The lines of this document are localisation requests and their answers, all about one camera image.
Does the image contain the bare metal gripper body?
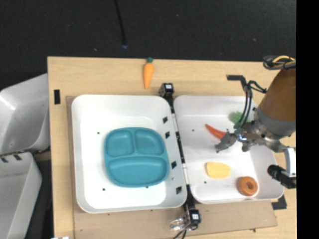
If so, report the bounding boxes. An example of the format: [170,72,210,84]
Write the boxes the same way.
[234,122,288,153]

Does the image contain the white plastic tray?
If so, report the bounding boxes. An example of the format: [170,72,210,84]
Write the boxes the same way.
[172,95,285,205]
[71,94,188,214]

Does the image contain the thin black and white rod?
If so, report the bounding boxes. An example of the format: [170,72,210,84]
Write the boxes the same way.
[167,95,195,211]

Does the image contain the blue divided plate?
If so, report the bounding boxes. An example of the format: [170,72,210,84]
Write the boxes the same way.
[103,126,171,188]

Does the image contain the brown doughnut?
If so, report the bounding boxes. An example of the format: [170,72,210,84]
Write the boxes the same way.
[236,176,259,197]

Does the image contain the black cylinder on white bracket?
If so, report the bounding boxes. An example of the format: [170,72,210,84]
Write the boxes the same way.
[267,146,297,190]

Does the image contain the yellow flat slice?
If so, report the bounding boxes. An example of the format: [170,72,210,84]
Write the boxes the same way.
[205,161,231,180]

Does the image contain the orange carrot with green top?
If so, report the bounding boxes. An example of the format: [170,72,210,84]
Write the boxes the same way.
[143,56,155,90]

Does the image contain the green broccoli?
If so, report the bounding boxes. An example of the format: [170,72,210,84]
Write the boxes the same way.
[228,111,250,124]

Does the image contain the black block with thin wires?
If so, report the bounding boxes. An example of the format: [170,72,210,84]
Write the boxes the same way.
[187,209,202,225]
[159,82,175,97]

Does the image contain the red-orange carrot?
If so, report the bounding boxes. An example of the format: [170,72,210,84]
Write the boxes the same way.
[204,123,228,141]

